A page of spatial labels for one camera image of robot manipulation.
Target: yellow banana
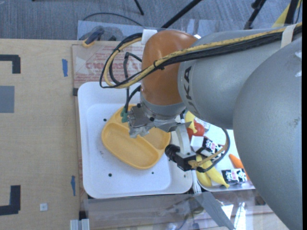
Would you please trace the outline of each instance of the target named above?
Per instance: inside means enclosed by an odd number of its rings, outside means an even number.
[[[209,166],[211,166],[211,165],[212,165],[212,162],[211,162],[211,160],[209,160],[209,161],[206,161],[206,162],[202,165],[202,167],[203,167],[204,169],[207,169],[207,168],[208,168]],[[226,181],[224,180],[222,174],[219,173],[219,172],[217,171],[216,168],[212,167],[212,168],[209,169],[206,173],[207,173],[207,175],[211,178],[211,180],[215,181],[215,182],[218,183],[218,184],[224,185],[226,188],[229,188],[229,184],[226,183]]]
[[[186,123],[191,122],[188,128],[191,128],[193,130],[193,133],[196,133],[197,129],[194,126],[194,118],[195,116],[190,111],[188,111],[186,113],[186,117],[184,118],[184,121]]]
[[[196,156],[196,161],[201,161],[201,155],[197,155]],[[197,179],[200,182],[201,185],[205,186],[205,187],[211,187],[212,183],[211,183],[211,179],[209,178],[209,176],[207,175],[207,173],[201,173],[196,171],[196,175],[197,175]]]

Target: wooden board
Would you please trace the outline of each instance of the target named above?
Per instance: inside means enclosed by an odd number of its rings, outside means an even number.
[[[14,86],[14,112],[0,113],[0,209],[10,204],[11,186],[21,188],[18,214],[0,216],[0,229],[69,229],[79,218],[71,56],[79,43],[0,39],[1,55],[21,58],[20,74],[0,61],[0,86]],[[42,203],[47,211],[40,211]]]
[[[114,48],[119,44],[115,41],[99,41],[89,48],[82,45],[72,46],[72,67],[73,67],[73,86],[78,89],[82,84],[89,81],[99,81],[101,71],[106,60],[112,54]],[[125,79],[123,70],[123,61],[126,52],[133,53],[142,58],[144,45],[137,42],[125,48],[118,53],[113,62],[114,76],[117,80]],[[141,63],[133,57],[129,58],[127,63],[129,75],[132,75],[141,70]],[[79,123],[79,106],[78,98],[75,98],[76,105],[76,125],[77,125],[77,142],[78,142],[78,163],[79,163],[79,180],[80,180],[80,199],[81,210],[84,210],[83,200],[88,199],[88,195],[83,186],[82,172],[82,153],[81,153],[81,134]]]

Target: yellow cable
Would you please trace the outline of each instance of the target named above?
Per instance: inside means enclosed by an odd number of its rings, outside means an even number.
[[[298,23],[296,25],[296,27],[299,27],[299,26],[302,26],[302,22]],[[140,73],[138,76],[136,76],[134,79],[130,80],[128,83],[125,83],[125,84],[122,84],[120,86],[117,86],[115,88],[118,88],[118,89],[122,89],[122,88],[127,88],[129,86],[131,86],[132,84],[135,84],[137,83],[138,81],[140,81],[144,76],[146,76],[150,71],[152,71],[155,67],[161,65],[162,63],[164,63],[165,61],[171,59],[171,58],[174,58],[176,56],[180,56],[180,55],[184,55],[186,53],[190,53],[190,52],[194,52],[194,51],[198,51],[198,50],[203,50],[203,49],[207,49],[207,48],[212,48],[212,47],[217,47],[217,46],[226,46],[226,45],[229,45],[229,44],[233,44],[233,43],[239,43],[239,42],[244,42],[244,41],[248,41],[250,39],[254,39],[254,38],[257,38],[257,37],[261,37],[261,36],[264,36],[264,35],[269,35],[269,34],[273,34],[273,33],[281,33],[285,30],[285,27],[283,28],[279,28],[279,29],[275,29],[275,30],[271,30],[271,31],[268,31],[268,32],[263,32],[263,33],[258,33],[258,34],[253,34],[253,35],[249,35],[249,36],[244,36],[244,37],[239,37],[239,38],[233,38],[233,39],[228,39],[228,40],[224,40],[224,41],[219,41],[219,42],[212,42],[212,43],[207,43],[207,44],[203,44],[203,45],[198,45],[198,46],[193,46],[193,47],[189,47],[189,48],[186,48],[186,49],[182,49],[182,50],[179,50],[179,51],[175,51],[173,53],[170,53],[160,59],[158,59],[156,62],[155,62],[155,65],[151,65],[149,66],[148,68],[146,68],[142,73]],[[122,47],[120,47],[120,50],[125,48],[126,46],[128,45],[131,45],[134,43],[134,40],[129,42],[129,43],[126,43],[124,44]],[[115,55],[117,53],[113,53],[110,57],[110,63],[112,62],[112,60],[114,59]],[[106,70],[105,70],[105,73],[104,73],[104,77],[105,77],[105,80],[107,80],[107,69],[109,68],[109,65],[110,63],[107,63],[106,64]],[[109,86],[114,86],[114,84],[110,83],[110,81],[106,81],[107,84]]]
[[[140,38],[136,38],[136,39],[134,39],[134,40],[132,40],[132,41],[130,41],[130,42],[127,42],[127,43],[123,44],[123,45],[122,45],[121,47],[119,47],[118,49],[119,49],[119,51],[121,51],[121,50],[123,50],[124,48],[130,46],[131,44],[134,44],[134,43],[136,43],[136,42],[138,42],[138,41],[141,41],[141,39],[142,39],[141,37],[140,37]],[[116,50],[115,52],[113,52],[113,53],[111,54],[111,56],[110,56],[108,62],[107,62],[106,65],[105,65],[104,79],[105,79],[107,85],[109,85],[109,86],[113,86],[113,84],[112,84],[112,83],[109,81],[109,79],[107,78],[107,73],[109,72],[109,68],[110,68],[111,62],[114,60],[114,58],[115,58],[116,55],[119,53],[119,51]]]

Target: carrot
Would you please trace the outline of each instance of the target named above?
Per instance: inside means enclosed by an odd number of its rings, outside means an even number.
[[[241,159],[237,158],[234,154],[229,154],[228,156],[229,156],[230,161],[232,162],[232,164],[234,165],[234,167],[236,169],[240,169],[240,168],[244,169],[244,166],[243,166],[243,163],[242,163]],[[249,176],[246,173],[245,169],[244,169],[244,171],[245,171],[247,179],[249,180]]]

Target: yellow plate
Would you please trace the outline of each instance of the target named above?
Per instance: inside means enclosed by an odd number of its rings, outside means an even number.
[[[153,127],[148,135],[131,138],[128,123],[121,122],[121,111],[122,108],[118,109],[103,128],[102,143],[115,157],[136,169],[153,167],[163,155],[171,134]]]

